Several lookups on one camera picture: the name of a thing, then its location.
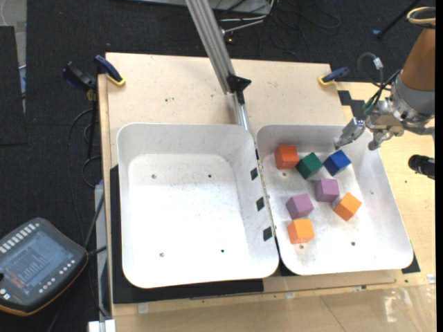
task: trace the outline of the concrete floor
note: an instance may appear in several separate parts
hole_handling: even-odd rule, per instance
[[[0,26],[14,26],[19,65],[26,64],[26,0],[0,0]]]

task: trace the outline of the screen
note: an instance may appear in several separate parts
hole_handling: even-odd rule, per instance
[[[46,277],[72,258],[73,253],[61,247],[44,232],[36,232],[3,263],[5,276],[25,294],[29,294]]]

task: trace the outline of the orange block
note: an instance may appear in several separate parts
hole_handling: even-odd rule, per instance
[[[287,227],[291,243],[304,243],[314,237],[314,228],[311,219],[295,219]]]
[[[335,213],[340,215],[344,220],[351,219],[360,208],[361,202],[349,192],[338,202],[334,208]]]
[[[297,148],[294,145],[282,145],[274,153],[278,169],[292,169],[300,161]]]

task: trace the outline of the purple block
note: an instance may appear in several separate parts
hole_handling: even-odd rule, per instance
[[[286,202],[286,208],[291,215],[291,218],[301,218],[307,216],[313,209],[311,199],[307,193],[292,196]]]
[[[316,185],[316,200],[318,202],[332,203],[340,194],[338,190],[338,181],[334,178],[322,178]]]

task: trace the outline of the green block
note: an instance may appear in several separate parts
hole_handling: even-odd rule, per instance
[[[296,165],[296,169],[304,179],[309,178],[323,166],[320,159],[313,152],[302,158]]]

